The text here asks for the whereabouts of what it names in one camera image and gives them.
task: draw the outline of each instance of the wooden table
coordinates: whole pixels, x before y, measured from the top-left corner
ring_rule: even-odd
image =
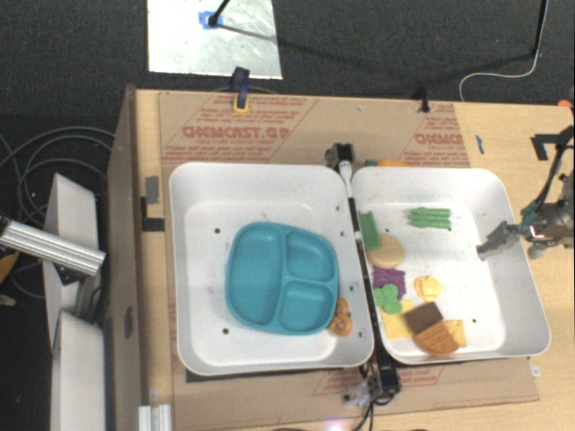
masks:
[[[384,107],[386,102],[379,103]],[[536,159],[530,137],[557,134],[572,124],[571,111],[526,105],[456,103],[454,106],[470,165],[500,177],[514,216],[520,218],[519,210],[543,187],[550,166],[550,161]],[[154,231],[154,220],[164,218],[162,197],[158,203],[148,205],[145,213],[140,209],[140,199],[146,195],[146,179],[160,175],[160,184],[163,183],[159,122],[158,91],[128,89],[109,172],[111,221],[122,219],[121,226],[111,227],[110,252],[112,276],[123,276],[112,282],[109,310],[113,326],[109,342],[114,346],[109,359],[113,358],[114,365],[118,431],[135,429],[137,406],[173,402],[165,235]],[[477,136],[481,137],[483,154],[478,148]],[[548,152],[553,158],[552,147],[548,147]],[[572,155],[567,153],[562,167],[572,165]],[[561,183],[553,185],[549,201],[557,199],[560,188]],[[145,233],[136,228],[143,217],[150,220],[151,228]],[[376,416],[375,430],[572,429],[575,422],[573,252],[563,247],[550,249],[541,259],[531,260],[530,265],[552,332],[549,349],[531,360],[542,373],[536,379],[540,400]],[[135,328],[134,334],[126,337],[128,310]],[[134,394],[138,389],[141,395]],[[354,418],[332,421],[329,425],[313,422],[287,427],[310,431],[352,429],[357,422]]]

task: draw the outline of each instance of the blue tape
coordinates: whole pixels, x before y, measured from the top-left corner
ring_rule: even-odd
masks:
[[[481,139],[478,135],[475,135],[475,140],[477,141],[477,146],[479,147],[479,153],[480,153],[480,154],[485,154],[485,152],[483,151],[483,141],[482,141],[482,139]]]
[[[217,18],[217,25],[212,27],[208,24],[208,18],[209,16],[211,16],[212,14],[214,14],[213,11],[200,11],[198,13],[198,17],[199,17],[199,23],[201,24],[201,26],[204,29],[217,29],[218,25],[223,25],[224,24],[224,17],[223,16],[219,16]]]
[[[245,75],[240,83],[240,92],[237,95],[237,108],[245,109],[250,87],[250,77]]]

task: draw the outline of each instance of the black carpet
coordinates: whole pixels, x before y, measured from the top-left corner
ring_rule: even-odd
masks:
[[[458,101],[459,82],[471,72],[523,74],[531,68],[540,0],[273,4],[284,80],[255,84],[291,94],[388,98],[409,98],[424,86],[431,100]],[[530,76],[475,77],[465,84],[465,98],[550,104],[568,96],[574,8],[575,0],[550,0],[541,56]],[[147,72],[146,0],[0,0],[0,15],[0,135],[12,148],[64,126],[113,131],[128,83],[190,90],[227,85],[223,77]],[[63,145],[47,156],[78,154],[105,171],[99,152]],[[43,177],[36,180],[39,199],[49,186],[47,173]],[[70,177],[84,181],[80,172]],[[0,167],[0,209],[12,216],[14,183],[11,166]],[[42,292],[37,269],[19,279]],[[0,307],[0,431],[45,431],[50,356],[43,302],[10,282],[0,294],[18,301],[14,308]]]

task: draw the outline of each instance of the purple toy food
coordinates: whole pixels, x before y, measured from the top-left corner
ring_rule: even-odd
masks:
[[[405,272],[399,269],[374,267],[374,288],[383,287],[386,284],[397,286],[397,299],[401,300],[405,295]]]

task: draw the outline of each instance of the blue divided plate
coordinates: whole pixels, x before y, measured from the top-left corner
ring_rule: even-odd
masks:
[[[283,224],[248,224],[234,238],[226,303],[234,317],[261,330],[313,334],[332,320],[338,263],[321,236]]]

